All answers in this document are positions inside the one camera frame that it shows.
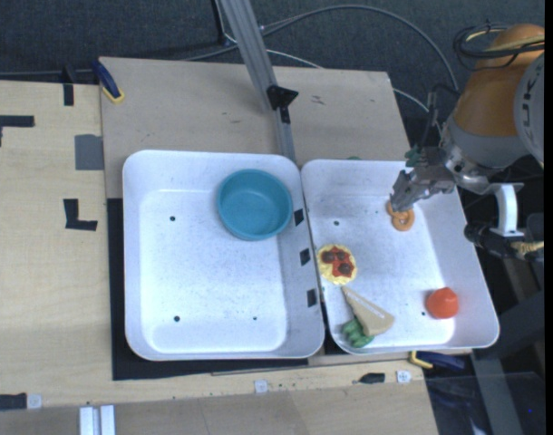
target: toy pizza slice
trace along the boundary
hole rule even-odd
[[[335,285],[345,285],[357,276],[355,258],[343,245],[325,245],[317,253],[319,273]]]
[[[341,288],[345,300],[353,309],[365,335],[379,335],[389,330],[395,318],[377,304],[373,304],[347,286]]]

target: black clip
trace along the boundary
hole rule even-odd
[[[270,106],[273,110],[280,110],[280,119],[286,124],[291,123],[291,118],[288,114],[288,105],[290,105],[293,100],[298,95],[298,92],[285,89],[278,85],[271,85],[267,89],[268,100],[270,101]]]

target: yellow clamp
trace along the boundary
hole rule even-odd
[[[105,87],[102,88],[102,91],[103,93],[105,93],[105,96],[107,98],[110,99],[110,101],[112,103],[115,103],[116,105],[117,104],[120,104],[121,102],[123,102],[123,99],[125,98],[125,94],[123,93],[123,90],[122,89],[119,89],[120,91],[120,96],[119,97],[114,97],[113,95],[110,94],[110,91],[108,91]]]
[[[423,369],[433,369],[433,364],[427,361],[423,361],[417,357],[417,352],[410,352],[408,360],[410,363],[420,366]]]

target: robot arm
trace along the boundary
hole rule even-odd
[[[456,186],[479,195],[494,194],[498,226],[467,227],[466,237],[498,256],[524,258],[526,248],[517,245],[524,239],[516,228],[515,195],[522,185],[490,178],[529,154],[544,165],[543,43],[544,29],[533,24],[500,30],[490,48],[480,53],[454,111],[441,126],[439,146],[406,154],[406,166],[412,169],[401,171],[393,185],[394,211],[450,193]],[[532,246],[528,250],[536,251]]]

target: wooden table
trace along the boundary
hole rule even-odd
[[[246,433],[247,418],[270,408],[293,414],[295,433],[357,430],[373,420],[391,433],[436,433],[422,370],[403,355],[319,353],[295,369],[112,379],[105,203],[121,197],[122,160],[142,148],[277,150],[244,66],[103,62],[125,91],[121,105],[94,85],[74,85],[74,105],[65,106],[61,84],[0,81],[0,115],[35,118],[32,128],[3,128],[0,147],[0,394],[39,394],[45,408],[0,413],[0,433],[21,418],[32,433],[40,421],[43,433],[73,412],[65,407],[103,404],[118,404],[123,433],[136,433],[139,420],[153,428],[153,418],[161,421],[158,433],[167,433],[166,424],[191,414],[193,404],[196,429],[186,433],[200,433],[203,421],[208,433],[227,433],[219,414]],[[300,92],[290,108],[299,165],[355,155],[402,159],[408,144],[385,73],[276,68],[276,76]],[[103,137],[105,169],[76,169],[75,136],[87,134]],[[95,231],[65,228],[66,198],[78,199],[80,219],[98,221]],[[396,383],[402,370],[412,382]],[[368,372],[385,373],[385,383],[354,384]],[[264,400],[254,395],[258,380],[267,381]]]

